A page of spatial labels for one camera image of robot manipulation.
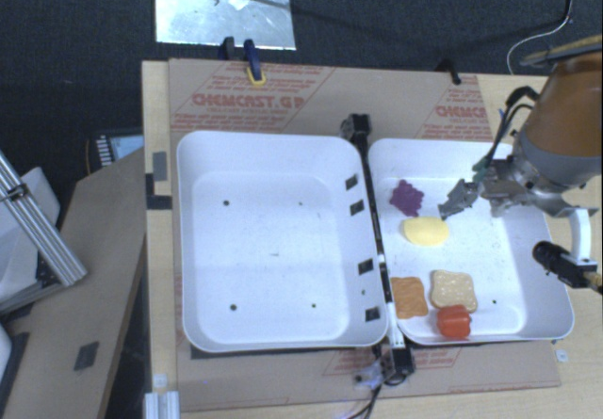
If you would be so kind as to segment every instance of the red tomato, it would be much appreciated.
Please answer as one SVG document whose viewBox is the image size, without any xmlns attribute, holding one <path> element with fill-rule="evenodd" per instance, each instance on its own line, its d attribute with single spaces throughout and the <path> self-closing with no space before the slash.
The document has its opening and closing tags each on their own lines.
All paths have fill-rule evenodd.
<svg viewBox="0 0 603 419">
<path fill-rule="evenodd" d="M 461 339 L 471 333 L 471 317 L 464 305 L 443 307 L 437 313 L 437 328 L 445 337 Z"/>
</svg>

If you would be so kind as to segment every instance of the toy food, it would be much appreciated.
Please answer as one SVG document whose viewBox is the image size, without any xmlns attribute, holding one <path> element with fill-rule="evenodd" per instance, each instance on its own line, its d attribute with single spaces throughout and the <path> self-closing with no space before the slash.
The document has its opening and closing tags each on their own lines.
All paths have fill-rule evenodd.
<svg viewBox="0 0 603 419">
<path fill-rule="evenodd" d="M 437 313 L 437 328 L 445 337 L 461 339 L 471 333 L 471 317 L 464 305 L 444 307 Z"/>
<path fill-rule="evenodd" d="M 467 273 L 435 270 L 432 274 L 432 304 L 438 309 L 464 305 L 468 312 L 478 310 L 473 279 Z"/>
<path fill-rule="evenodd" d="M 407 217 L 418 217 L 424 193 L 406 180 L 400 180 L 389 201 Z"/>
<path fill-rule="evenodd" d="M 392 293 L 398 318 L 427 315 L 427 301 L 423 282 L 417 277 L 392 278 Z"/>
<path fill-rule="evenodd" d="M 446 222 L 437 217 L 405 219 L 400 225 L 400 232 L 409 242 L 423 247 L 441 245 L 450 235 Z"/>
</svg>

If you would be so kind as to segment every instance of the wooden table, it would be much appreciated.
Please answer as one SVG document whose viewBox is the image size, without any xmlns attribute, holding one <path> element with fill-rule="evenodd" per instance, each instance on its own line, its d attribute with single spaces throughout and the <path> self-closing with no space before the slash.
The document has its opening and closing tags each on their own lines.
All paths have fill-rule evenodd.
<svg viewBox="0 0 603 419">
<path fill-rule="evenodd" d="M 509 93 L 521 86 L 537 90 L 544 77 L 478 75 L 481 94 L 493 128 L 499 121 L 498 109 Z M 143 64 L 143 97 L 145 124 L 146 172 L 153 172 L 153 153 L 170 149 L 169 69 L 166 62 Z M 155 183 L 156 195 L 171 194 L 170 173 Z M 601 205 L 601 180 L 593 179 L 584 190 L 567 194 L 580 205 Z M 553 241 L 570 247 L 569 224 L 566 220 L 547 219 Z M 601 263 L 601 213 L 592 218 L 592 256 Z M 151 358 L 155 392 L 176 389 L 174 285 L 171 259 L 171 214 L 152 210 L 147 216 L 149 252 L 149 300 L 151 320 Z M 601 297 L 590 290 L 569 290 L 575 311 L 576 326 L 568 338 L 555 348 L 567 353 L 568 362 L 559 363 L 561 388 L 518 390 L 464 395 L 439 395 L 378 400 L 372 417 L 378 418 L 499 418 L 499 417 L 598 417 L 601 410 L 600 390 L 603 387 L 603 330 Z M 364 403 L 336 402 L 285 407 L 264 407 L 243 410 L 184 413 L 187 419 L 290 419 L 347 417 Z"/>
<path fill-rule="evenodd" d="M 7 323 L 28 339 L 4 418 L 105 417 L 144 264 L 142 171 L 140 150 L 77 184 L 61 236 L 89 273 Z"/>
</svg>

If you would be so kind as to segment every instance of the toy bread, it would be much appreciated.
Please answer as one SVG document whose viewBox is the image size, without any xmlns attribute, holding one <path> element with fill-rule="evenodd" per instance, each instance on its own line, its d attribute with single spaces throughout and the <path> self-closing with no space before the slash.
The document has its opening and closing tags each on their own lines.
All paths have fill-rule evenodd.
<svg viewBox="0 0 603 419">
<path fill-rule="evenodd" d="M 417 277 L 392 278 L 392 293 L 398 318 L 427 315 L 427 301 L 423 282 Z"/>
<path fill-rule="evenodd" d="M 435 270 L 432 274 L 431 300 L 433 306 L 438 309 L 451 305 L 464 305 L 471 314 L 478 310 L 473 279 L 463 272 Z"/>
</svg>

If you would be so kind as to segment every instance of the black clamp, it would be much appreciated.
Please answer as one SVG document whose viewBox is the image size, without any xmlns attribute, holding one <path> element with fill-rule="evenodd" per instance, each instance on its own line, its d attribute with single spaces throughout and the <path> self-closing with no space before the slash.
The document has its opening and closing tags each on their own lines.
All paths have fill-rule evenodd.
<svg viewBox="0 0 603 419">
<path fill-rule="evenodd" d="M 11 201 L 19 200 L 20 198 L 23 198 L 23 197 L 29 195 L 29 193 L 30 193 L 30 191 L 29 191 L 29 187 L 27 186 L 27 184 L 19 183 L 14 188 L 11 188 L 9 191 L 7 191 L 6 196 L 0 198 L 0 203 L 2 201 L 6 201 L 6 200 L 11 200 Z"/>
<path fill-rule="evenodd" d="M 456 68 L 454 67 L 454 63 L 450 59 L 442 59 L 440 63 L 435 67 L 437 72 L 450 73 L 450 77 L 452 78 L 452 83 L 455 86 L 459 86 L 463 83 L 459 74 L 456 72 Z"/>
</svg>

